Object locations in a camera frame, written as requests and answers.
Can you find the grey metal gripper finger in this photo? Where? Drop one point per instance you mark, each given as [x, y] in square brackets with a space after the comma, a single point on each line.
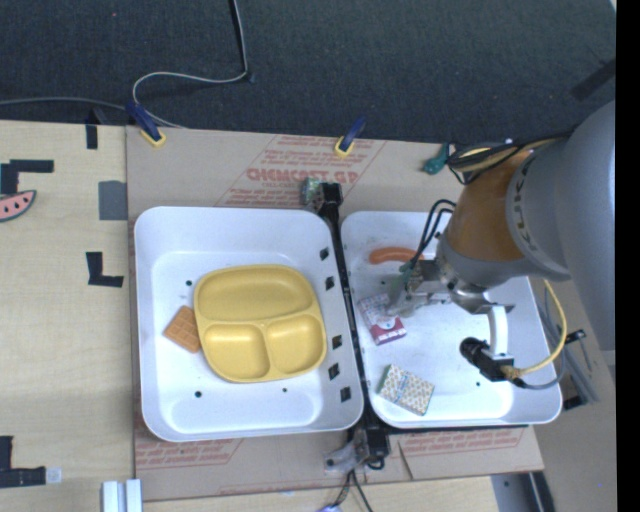
[411, 306]
[395, 300]

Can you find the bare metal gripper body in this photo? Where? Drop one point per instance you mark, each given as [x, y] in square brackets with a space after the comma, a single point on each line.
[430, 282]

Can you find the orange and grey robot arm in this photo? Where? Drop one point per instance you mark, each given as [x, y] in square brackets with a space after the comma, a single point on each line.
[550, 210]

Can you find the red and white carton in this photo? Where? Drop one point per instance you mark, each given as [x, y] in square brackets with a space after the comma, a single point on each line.
[385, 327]

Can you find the orange sausage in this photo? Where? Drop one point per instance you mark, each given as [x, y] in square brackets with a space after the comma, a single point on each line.
[387, 255]

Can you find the thin black rod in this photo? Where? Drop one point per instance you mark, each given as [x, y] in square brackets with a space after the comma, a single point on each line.
[348, 300]

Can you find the white plastic tray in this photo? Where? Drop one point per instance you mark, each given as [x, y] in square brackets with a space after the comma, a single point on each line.
[165, 320]
[450, 350]

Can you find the yellow patterned packet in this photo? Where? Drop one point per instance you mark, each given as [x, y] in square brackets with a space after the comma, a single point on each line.
[406, 390]

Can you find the yellow divided plate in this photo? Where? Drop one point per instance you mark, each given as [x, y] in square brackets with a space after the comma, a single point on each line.
[255, 300]

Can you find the orange waffle biscuit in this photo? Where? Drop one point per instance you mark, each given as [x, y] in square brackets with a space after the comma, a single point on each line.
[182, 330]

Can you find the brown cardboard board red print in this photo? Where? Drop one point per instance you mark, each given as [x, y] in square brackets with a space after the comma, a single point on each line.
[200, 170]

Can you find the pink watermelon slice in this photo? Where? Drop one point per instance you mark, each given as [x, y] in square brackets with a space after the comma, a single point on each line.
[15, 205]

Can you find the black cylinder on white bracket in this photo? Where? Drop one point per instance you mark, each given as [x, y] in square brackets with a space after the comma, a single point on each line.
[492, 360]

